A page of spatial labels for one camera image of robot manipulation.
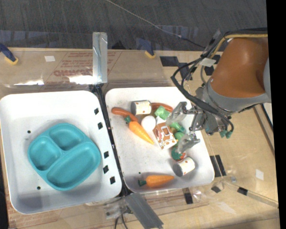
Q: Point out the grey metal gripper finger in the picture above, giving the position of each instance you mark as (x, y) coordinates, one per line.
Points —
(179, 113)
(187, 142)

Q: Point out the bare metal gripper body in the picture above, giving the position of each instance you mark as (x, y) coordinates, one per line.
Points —
(214, 124)

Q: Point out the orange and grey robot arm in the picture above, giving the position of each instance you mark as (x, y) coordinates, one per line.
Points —
(239, 69)

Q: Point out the green and orange toy vegetable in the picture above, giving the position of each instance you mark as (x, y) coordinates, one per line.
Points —
(177, 155)

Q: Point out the light green crinkled packet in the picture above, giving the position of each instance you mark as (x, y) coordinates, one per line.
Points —
(161, 112)

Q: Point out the orange-brown toy sausage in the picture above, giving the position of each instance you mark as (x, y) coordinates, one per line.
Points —
(163, 106)
(122, 111)

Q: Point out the white and brown carton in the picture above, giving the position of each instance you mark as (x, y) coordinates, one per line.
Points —
(164, 135)

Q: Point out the white can with orange dots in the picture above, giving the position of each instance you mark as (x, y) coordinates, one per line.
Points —
(141, 107)
(184, 166)

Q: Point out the white toy egg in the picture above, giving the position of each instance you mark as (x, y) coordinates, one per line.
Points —
(148, 123)

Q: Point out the brown cardboard board, red print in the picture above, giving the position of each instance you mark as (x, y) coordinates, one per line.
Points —
(239, 154)

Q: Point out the orange toy carrot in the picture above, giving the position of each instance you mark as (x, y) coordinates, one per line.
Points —
(140, 131)
(159, 180)

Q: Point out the white plastic tray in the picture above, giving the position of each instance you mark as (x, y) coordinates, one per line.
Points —
(60, 107)
(138, 160)

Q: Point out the teal divided plate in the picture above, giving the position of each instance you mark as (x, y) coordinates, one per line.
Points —
(71, 162)

